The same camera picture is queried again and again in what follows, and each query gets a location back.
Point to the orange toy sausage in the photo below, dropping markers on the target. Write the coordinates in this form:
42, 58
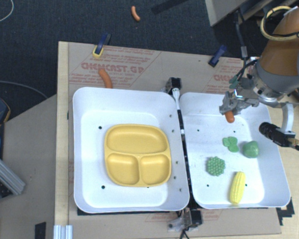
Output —
230, 118
135, 13
106, 79

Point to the yellow toy corn cob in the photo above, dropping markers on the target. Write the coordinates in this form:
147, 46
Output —
237, 187

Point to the thin black and white rod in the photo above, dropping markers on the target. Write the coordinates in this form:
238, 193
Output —
182, 130

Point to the yellow divided plate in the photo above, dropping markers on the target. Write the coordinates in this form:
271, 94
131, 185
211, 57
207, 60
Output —
137, 154

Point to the green toy bell pepper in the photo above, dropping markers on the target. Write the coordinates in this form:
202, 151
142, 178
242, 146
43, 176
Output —
250, 149

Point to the white plastic tray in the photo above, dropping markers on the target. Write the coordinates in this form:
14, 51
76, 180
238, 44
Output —
205, 192
91, 148

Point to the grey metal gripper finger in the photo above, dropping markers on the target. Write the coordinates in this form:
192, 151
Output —
223, 109
238, 110

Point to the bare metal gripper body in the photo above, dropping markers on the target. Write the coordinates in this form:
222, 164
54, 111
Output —
242, 99

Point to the green toy lettuce leaf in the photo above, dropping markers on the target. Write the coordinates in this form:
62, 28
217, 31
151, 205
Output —
230, 144

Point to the black cylinder on white bracket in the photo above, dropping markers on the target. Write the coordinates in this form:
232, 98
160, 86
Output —
273, 132

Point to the brown cardboard board red print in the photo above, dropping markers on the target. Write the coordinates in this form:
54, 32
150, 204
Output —
143, 65

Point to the green toy peas cluster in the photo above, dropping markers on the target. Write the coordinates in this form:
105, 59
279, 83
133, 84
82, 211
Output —
215, 166

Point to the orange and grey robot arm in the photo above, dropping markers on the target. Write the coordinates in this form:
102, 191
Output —
281, 54

